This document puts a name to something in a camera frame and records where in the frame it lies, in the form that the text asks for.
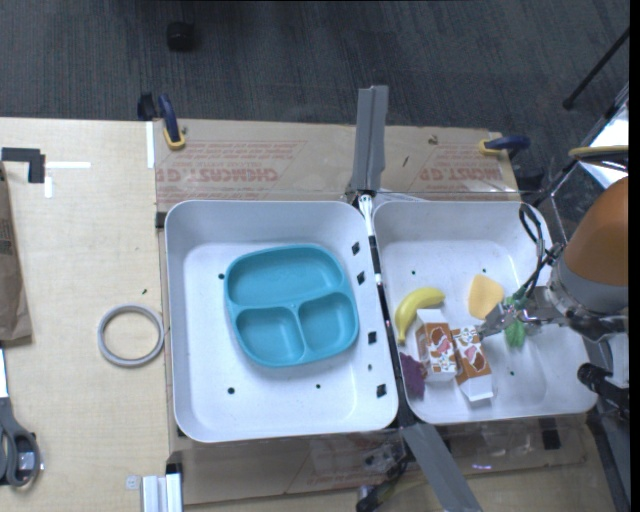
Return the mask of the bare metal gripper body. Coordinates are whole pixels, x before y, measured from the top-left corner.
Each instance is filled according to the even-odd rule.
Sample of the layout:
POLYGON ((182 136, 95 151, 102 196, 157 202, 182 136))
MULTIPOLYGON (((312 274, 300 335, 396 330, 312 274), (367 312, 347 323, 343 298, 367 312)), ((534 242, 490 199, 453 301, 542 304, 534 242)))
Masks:
POLYGON ((536 288, 521 309, 535 312, 543 320, 535 326, 568 327, 594 343, 627 332, 625 309, 614 313, 594 312, 560 288, 536 288))

